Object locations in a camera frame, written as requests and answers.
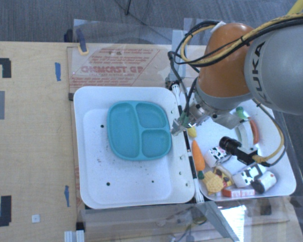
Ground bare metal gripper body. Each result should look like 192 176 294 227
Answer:
181 103 212 130

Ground blue divided plate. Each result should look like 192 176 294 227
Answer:
106 100 173 161

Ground yellow grape bunch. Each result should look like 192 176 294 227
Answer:
201 170 224 196

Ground brown cardboard board, red print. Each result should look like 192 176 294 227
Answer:
67 43 293 228

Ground orange carrot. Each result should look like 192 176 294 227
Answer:
191 139 206 180

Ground cow print carton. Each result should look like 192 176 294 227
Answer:
204 146 231 168
232 163 267 189

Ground red and white carton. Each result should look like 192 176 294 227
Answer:
221 187 256 198

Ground green toy vegetable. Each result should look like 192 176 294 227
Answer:
235 106 248 120

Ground pizza slice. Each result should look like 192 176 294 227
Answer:
213 165 235 188

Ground white can with dark end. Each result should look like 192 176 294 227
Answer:
250 170 277 195

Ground orange sausage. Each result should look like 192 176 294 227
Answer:
248 118 260 145

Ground black cylinder on white bracket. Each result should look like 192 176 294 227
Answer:
219 122 259 165

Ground white plastic tray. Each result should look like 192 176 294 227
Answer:
73 86 196 210
183 86 297 202

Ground thin black and white rod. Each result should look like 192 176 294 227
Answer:
171 84 205 203

